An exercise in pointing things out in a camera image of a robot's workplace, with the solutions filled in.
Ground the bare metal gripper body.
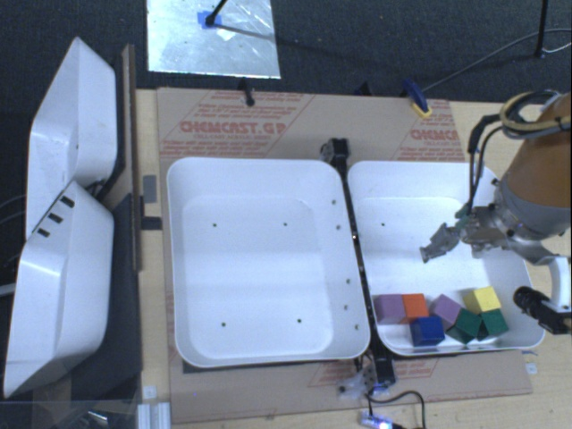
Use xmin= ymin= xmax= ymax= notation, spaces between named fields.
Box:
xmin=458 ymin=203 xmax=560 ymax=266

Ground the white plastic tray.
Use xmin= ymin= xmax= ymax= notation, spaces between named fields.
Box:
xmin=165 ymin=156 xmax=373 ymax=369
xmin=347 ymin=159 xmax=548 ymax=358

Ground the orange cube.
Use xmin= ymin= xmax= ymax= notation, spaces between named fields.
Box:
xmin=401 ymin=292 xmax=431 ymax=321

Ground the purple cube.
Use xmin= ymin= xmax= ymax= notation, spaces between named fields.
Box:
xmin=430 ymin=293 xmax=463 ymax=331
xmin=373 ymin=293 xmax=408 ymax=326

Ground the yellow cube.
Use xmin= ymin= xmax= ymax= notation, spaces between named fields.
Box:
xmin=461 ymin=285 xmax=502 ymax=315

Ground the thin black and white rod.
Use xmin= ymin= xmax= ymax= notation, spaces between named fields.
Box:
xmin=336 ymin=162 xmax=382 ymax=362

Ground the blue cube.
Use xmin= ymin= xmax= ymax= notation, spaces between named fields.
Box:
xmin=408 ymin=315 xmax=447 ymax=348

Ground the green cube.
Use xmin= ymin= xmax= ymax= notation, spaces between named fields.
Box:
xmin=445 ymin=307 xmax=484 ymax=345
xmin=476 ymin=308 xmax=510 ymax=342

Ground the brown cardboard board red print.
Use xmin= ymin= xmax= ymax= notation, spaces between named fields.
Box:
xmin=156 ymin=87 xmax=535 ymax=425

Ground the black cylinder on white bracket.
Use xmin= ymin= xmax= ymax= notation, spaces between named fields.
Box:
xmin=512 ymin=257 xmax=572 ymax=335

